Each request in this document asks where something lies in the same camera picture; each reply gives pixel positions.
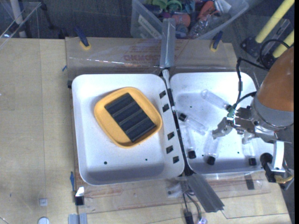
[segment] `black cap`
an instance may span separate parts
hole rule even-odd
[[[181,120],[181,121],[183,121],[183,122],[185,122],[186,118],[187,118],[187,115],[181,113],[181,114],[179,115],[179,118],[178,118],[178,119]]]
[[[209,156],[206,163],[209,164],[209,165],[214,165],[215,164],[215,158],[212,157],[212,156]]]
[[[196,153],[194,150],[191,150],[188,152],[188,158],[189,159],[195,159],[196,158]]]
[[[250,158],[250,159],[248,159],[248,161],[249,161],[250,166],[255,166],[256,165],[256,159],[255,158]]]

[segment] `black connector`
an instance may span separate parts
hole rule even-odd
[[[186,224],[194,224],[193,216],[190,211],[184,211],[184,216],[185,216]]]

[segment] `wooden table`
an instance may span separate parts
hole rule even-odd
[[[224,46],[234,57],[231,45]],[[64,40],[12,39],[0,50],[0,224],[35,224],[40,217],[66,224],[78,212],[70,182],[75,165],[65,65]],[[212,224],[290,224],[280,187],[269,187],[264,194],[223,198],[223,212],[203,217]],[[177,203],[116,210],[88,214],[87,220],[183,224],[183,208]]]

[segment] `yellow pole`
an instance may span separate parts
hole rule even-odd
[[[293,45],[295,39],[295,30],[293,30],[284,40],[286,44],[289,46]],[[287,50],[287,47],[285,47],[283,44],[280,44],[275,51],[272,53],[274,58],[280,57],[281,54],[283,54]]]
[[[256,42],[262,43],[267,35],[274,29],[276,24],[282,19],[286,12],[294,4],[295,0],[284,0],[279,8],[275,11],[260,33],[256,36]]]

